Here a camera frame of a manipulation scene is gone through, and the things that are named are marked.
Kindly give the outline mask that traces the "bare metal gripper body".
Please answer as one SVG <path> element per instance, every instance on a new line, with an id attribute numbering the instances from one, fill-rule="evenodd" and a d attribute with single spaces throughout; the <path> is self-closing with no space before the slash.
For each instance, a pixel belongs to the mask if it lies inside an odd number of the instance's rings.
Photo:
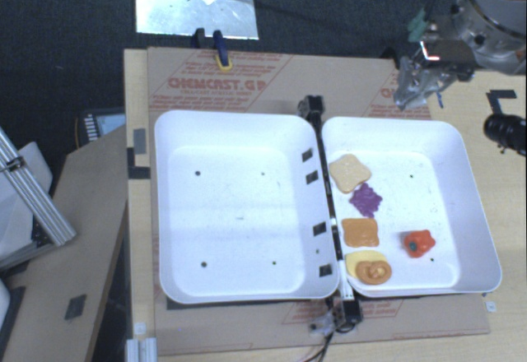
<path id="1" fill-rule="evenodd" d="M 526 73 L 526 36 L 505 29 L 476 11 L 455 9 L 437 16 L 421 39 L 429 65 L 468 80 L 477 69 L 510 76 Z"/>

